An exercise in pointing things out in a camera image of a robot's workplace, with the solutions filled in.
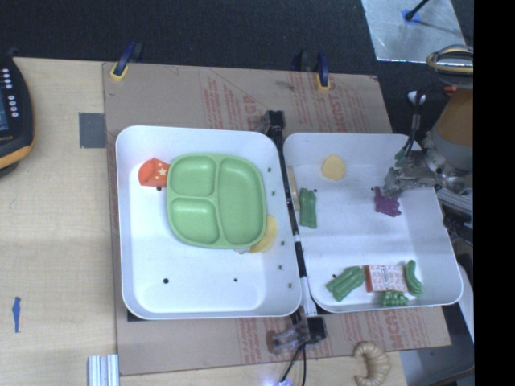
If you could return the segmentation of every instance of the cardboard sheet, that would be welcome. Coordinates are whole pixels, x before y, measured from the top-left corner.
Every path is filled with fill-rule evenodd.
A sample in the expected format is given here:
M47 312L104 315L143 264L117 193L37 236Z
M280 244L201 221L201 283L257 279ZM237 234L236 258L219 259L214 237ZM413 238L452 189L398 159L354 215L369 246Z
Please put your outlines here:
M290 318L221 318L141 321L121 292L114 143L130 125L254 130L266 110L282 110L286 135L296 132L391 133L378 82L372 76L330 75L319 92L315 75L228 68L130 64L126 77L103 67L106 147L112 219L119 368L123 376L152 372L286 361L266 345ZM451 340L440 307L325 314L328 337L308 359L351 355L361 340L386 351L438 347Z

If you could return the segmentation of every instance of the wooden surface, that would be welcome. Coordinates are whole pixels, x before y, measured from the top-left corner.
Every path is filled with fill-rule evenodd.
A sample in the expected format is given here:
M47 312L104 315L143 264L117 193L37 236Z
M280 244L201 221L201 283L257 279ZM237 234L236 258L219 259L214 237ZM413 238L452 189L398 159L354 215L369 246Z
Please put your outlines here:
M16 63L38 134L32 152L0 179L0 384L86 385L88 357L117 352L106 154L79 143L79 113L104 112L101 62ZM388 356L384 385L406 384L400 355ZM126 376L120 384L272 385L286 366ZM309 359L307 385L354 385L365 370L353 357ZM302 362L289 378L300 384Z

